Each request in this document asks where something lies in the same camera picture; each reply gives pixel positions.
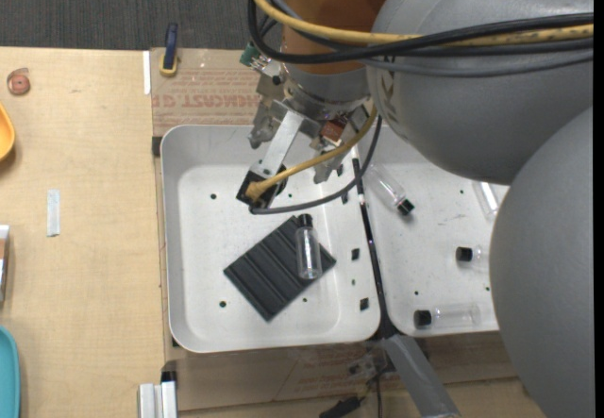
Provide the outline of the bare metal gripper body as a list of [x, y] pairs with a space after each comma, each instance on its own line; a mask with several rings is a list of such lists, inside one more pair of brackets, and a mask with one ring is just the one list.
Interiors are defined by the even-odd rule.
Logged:
[[260, 103], [281, 102], [286, 109], [323, 123], [348, 114], [369, 98], [366, 72], [318, 75], [303, 70], [264, 70], [257, 86]]

